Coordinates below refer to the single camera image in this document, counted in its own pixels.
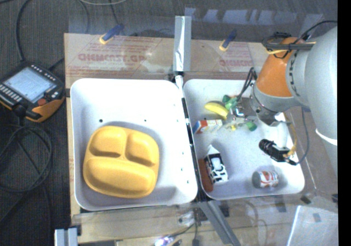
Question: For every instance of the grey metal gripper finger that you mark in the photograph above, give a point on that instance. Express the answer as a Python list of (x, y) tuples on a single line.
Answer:
[(238, 113), (236, 122)]

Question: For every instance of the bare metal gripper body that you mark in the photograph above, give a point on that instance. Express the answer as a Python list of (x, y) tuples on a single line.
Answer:
[(253, 110)]

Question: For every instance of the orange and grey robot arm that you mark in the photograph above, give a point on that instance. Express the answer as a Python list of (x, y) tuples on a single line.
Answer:
[(310, 75)]

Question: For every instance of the yellow banana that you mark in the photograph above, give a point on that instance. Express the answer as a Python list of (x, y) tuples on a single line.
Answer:
[(217, 109)]

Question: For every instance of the white plastic tray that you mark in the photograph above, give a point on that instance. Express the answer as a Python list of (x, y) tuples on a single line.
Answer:
[(131, 97), (244, 149)]

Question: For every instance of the orange and white carton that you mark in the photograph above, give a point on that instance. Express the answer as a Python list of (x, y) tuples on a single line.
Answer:
[(207, 126)]

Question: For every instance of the black and white milk carton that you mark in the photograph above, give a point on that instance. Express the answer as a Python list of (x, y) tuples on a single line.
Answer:
[(216, 168)]

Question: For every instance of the brown sausage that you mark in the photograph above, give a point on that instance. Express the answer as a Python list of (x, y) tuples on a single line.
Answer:
[(205, 176)]

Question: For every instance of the red and white can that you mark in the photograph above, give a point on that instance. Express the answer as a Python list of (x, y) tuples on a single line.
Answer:
[(265, 179)]

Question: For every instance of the yellow divided plate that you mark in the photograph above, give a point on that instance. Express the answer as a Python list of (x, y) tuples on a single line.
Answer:
[(120, 161)]

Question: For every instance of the brown cardboard board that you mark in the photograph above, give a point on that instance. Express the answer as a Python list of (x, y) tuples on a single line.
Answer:
[(123, 56)]

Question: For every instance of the black cylinder on white bracket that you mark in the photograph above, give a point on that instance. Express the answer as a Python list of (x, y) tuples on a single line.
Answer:
[(274, 149)]

